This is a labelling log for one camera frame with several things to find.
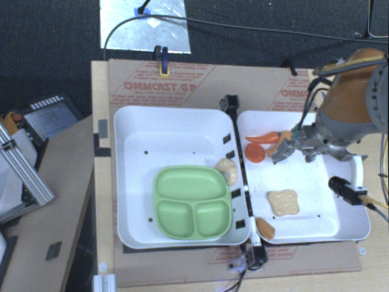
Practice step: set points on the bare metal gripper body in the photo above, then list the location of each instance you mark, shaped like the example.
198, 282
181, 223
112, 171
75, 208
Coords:
316, 143

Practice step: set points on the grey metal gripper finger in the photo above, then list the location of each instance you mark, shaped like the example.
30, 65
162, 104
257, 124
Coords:
295, 135
282, 152

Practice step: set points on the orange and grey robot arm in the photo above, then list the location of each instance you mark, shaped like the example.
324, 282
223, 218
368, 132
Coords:
346, 99

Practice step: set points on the orange toy food piece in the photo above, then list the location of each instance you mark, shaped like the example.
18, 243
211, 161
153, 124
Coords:
273, 150

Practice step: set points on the orange carrot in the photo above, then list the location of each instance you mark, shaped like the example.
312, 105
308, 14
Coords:
264, 137

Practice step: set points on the red round slice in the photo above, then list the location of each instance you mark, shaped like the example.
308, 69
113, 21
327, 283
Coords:
254, 153

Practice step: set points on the white plastic tray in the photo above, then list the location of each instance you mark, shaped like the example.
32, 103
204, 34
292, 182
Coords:
307, 175
170, 138

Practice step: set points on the thin black and white rod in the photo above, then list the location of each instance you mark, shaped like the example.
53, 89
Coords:
241, 163

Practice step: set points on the beige biscuit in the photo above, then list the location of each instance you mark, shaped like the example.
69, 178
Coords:
283, 202

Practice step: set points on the beige croissant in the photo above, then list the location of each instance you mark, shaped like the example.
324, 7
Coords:
229, 167

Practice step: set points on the orange sausage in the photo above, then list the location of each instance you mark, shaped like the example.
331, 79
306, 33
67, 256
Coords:
266, 229

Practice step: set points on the green divided plate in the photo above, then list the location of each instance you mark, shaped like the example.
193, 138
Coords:
188, 199

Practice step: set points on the brown cardboard board, red print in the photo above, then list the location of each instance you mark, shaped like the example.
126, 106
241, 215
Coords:
188, 84

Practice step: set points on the black cylinder on white bracket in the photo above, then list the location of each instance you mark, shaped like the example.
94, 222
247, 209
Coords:
346, 190

